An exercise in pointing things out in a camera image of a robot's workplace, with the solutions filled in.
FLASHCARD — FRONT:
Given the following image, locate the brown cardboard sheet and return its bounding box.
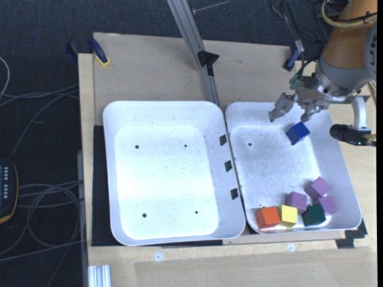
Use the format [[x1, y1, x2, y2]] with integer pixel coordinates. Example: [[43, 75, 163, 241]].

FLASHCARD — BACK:
[[133, 246, 377, 287]]

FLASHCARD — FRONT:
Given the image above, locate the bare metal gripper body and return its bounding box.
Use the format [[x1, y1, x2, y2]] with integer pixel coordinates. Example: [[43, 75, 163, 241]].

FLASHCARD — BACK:
[[294, 76, 360, 110]]

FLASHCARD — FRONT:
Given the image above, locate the purple cube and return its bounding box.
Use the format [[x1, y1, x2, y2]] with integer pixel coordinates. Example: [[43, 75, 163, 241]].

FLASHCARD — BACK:
[[314, 194, 339, 215], [304, 176, 332, 201], [284, 191, 308, 212]]

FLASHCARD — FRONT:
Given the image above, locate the orange cube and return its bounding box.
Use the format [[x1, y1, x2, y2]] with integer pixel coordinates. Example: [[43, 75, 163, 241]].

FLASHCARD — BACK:
[[255, 206, 281, 230]]

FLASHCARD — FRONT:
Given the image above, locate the brown cardboard board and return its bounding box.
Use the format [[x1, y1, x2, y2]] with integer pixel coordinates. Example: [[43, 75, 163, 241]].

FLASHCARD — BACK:
[[92, 32, 377, 246]]

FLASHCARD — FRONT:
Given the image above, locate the green cube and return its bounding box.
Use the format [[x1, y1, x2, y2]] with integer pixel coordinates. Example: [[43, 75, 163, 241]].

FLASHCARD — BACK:
[[300, 204, 326, 227]]

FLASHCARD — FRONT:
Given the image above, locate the blue cube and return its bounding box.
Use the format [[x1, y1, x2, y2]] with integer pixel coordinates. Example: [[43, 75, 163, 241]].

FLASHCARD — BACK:
[[285, 121, 311, 146]]

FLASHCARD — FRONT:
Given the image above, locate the white plastic tray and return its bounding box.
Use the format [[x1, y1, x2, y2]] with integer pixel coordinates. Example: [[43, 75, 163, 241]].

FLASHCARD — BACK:
[[102, 100, 247, 247], [224, 101, 363, 235]]

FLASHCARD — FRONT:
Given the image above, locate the black cylinder on white bracket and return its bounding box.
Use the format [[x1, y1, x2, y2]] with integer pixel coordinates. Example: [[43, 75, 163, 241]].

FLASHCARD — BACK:
[[329, 95, 377, 147]]

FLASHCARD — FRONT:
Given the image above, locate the yellow cube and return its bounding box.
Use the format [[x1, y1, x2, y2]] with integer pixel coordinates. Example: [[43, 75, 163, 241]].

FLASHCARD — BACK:
[[278, 204, 299, 228]]

